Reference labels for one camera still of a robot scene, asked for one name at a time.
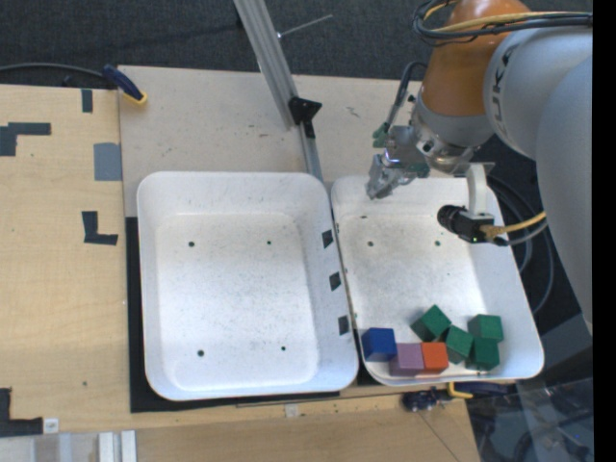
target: blue block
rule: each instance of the blue block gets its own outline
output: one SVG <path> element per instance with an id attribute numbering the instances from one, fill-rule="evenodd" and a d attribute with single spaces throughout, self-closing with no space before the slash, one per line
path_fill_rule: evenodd
<path id="1" fill-rule="evenodd" d="M 362 335 L 366 361 L 389 361 L 398 354 L 393 328 L 369 328 Z"/>

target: blue clamp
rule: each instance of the blue clamp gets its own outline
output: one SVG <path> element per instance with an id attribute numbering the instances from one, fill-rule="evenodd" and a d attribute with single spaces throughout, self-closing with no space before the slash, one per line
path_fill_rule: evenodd
<path id="1" fill-rule="evenodd" d="M 106 64 L 103 67 L 103 76 L 111 83 L 124 91 L 124 96 L 132 102 L 142 105 L 147 101 L 147 94 L 139 90 L 137 86 L 126 75 L 120 72 L 113 65 Z"/>

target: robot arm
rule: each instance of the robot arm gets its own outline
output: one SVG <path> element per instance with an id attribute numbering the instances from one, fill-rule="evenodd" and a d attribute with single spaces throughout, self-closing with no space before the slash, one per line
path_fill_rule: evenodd
<path id="1" fill-rule="evenodd" d="M 374 133 L 384 150 L 373 156 L 367 195 L 383 198 L 432 169 L 463 175 L 496 133 L 536 162 L 554 244 L 591 328 L 592 14 L 531 13 L 518 0 L 454 1 L 441 33 L 420 29 L 437 47 L 410 124 L 390 126 L 390 113 Z M 415 30 L 418 16 L 450 2 L 420 8 Z M 449 208 L 439 220 L 456 215 Z M 479 235 L 480 216 L 463 221 Z"/>

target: purple block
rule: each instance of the purple block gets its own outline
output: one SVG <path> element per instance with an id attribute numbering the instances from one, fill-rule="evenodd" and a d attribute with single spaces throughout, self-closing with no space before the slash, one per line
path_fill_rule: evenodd
<path id="1" fill-rule="evenodd" d="M 421 344 L 397 344 L 398 354 L 389 362 L 391 376 L 415 376 L 424 371 Z"/>

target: green block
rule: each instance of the green block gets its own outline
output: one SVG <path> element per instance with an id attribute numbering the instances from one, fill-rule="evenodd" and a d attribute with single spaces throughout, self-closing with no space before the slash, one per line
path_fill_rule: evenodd
<path id="1" fill-rule="evenodd" d="M 419 338 L 429 343 L 439 339 L 451 325 L 451 320 L 441 311 L 432 305 L 417 321 L 411 323 L 411 329 Z"/>
<path id="2" fill-rule="evenodd" d="M 471 370 L 488 372 L 501 362 L 499 343 L 494 339 L 475 337 L 471 355 L 466 361 L 466 367 Z"/>
<path id="3" fill-rule="evenodd" d="M 445 339 L 449 360 L 453 364 L 461 363 L 471 355 L 473 347 L 473 334 L 462 330 L 455 325 L 449 327 Z"/>
<path id="4" fill-rule="evenodd" d="M 468 329 L 476 337 L 502 341 L 502 323 L 498 315 L 477 315 L 468 322 Z"/>

